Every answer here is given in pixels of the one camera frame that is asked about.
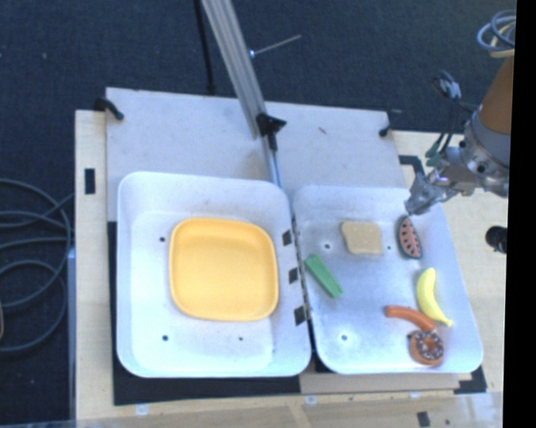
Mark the white plastic tray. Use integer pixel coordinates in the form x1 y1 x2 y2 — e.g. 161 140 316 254
284 182 491 382
111 169 319 384

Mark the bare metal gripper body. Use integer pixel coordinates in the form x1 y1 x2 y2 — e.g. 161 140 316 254
427 145 511 199

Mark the green celery stick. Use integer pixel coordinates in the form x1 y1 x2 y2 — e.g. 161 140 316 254
302 253 346 299

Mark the pale wood board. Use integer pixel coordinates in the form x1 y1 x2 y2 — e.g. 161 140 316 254
63 109 513 428

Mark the tan bread slice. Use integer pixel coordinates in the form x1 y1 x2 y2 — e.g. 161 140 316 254
339 219 384 258

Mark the black cylinder on white bracket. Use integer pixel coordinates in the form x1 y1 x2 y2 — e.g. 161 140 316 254
484 225 509 254

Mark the yellow plate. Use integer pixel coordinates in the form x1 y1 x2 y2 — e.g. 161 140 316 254
165 215 282 325

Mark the orange sausage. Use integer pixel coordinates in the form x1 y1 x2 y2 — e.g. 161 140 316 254
383 304 438 333

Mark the brown sprinkled doughnut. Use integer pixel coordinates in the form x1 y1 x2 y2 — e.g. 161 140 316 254
406 329 447 367

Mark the yellow banana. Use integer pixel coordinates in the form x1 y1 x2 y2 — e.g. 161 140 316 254
414 266 455 328

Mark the red watermelon slice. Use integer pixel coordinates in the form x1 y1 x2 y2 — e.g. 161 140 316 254
395 214 425 260

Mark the thin black and white rod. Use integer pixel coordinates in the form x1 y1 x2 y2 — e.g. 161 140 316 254
261 133 319 328

